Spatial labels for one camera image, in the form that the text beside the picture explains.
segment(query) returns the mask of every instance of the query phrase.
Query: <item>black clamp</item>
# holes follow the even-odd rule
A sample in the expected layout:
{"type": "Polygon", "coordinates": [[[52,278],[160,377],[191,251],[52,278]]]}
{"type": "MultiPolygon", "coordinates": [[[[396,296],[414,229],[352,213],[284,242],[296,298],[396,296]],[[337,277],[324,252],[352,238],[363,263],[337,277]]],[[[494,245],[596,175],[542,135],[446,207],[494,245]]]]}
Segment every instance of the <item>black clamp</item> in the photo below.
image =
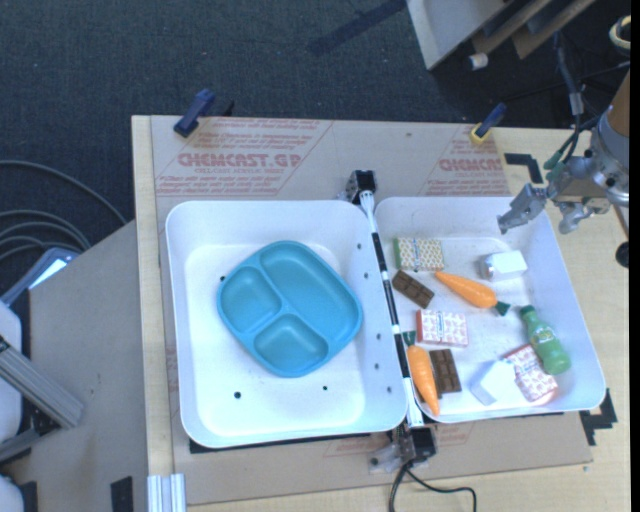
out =
{"type": "Polygon", "coordinates": [[[207,115],[215,99],[214,92],[209,89],[202,89],[196,94],[187,113],[174,125],[173,130],[185,138],[191,135],[193,130],[198,127],[198,117],[207,115]]]}

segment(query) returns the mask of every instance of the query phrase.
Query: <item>blue plate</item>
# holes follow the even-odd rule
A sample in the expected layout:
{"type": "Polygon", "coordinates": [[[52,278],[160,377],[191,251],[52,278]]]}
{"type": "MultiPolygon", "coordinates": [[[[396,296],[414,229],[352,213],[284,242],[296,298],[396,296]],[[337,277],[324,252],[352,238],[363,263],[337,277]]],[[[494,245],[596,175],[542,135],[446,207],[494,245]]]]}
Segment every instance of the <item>blue plate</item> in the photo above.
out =
{"type": "Polygon", "coordinates": [[[282,377],[301,377],[335,356],[362,324],[344,280],[306,245],[263,247],[220,284],[218,313],[245,348],[282,377]]]}

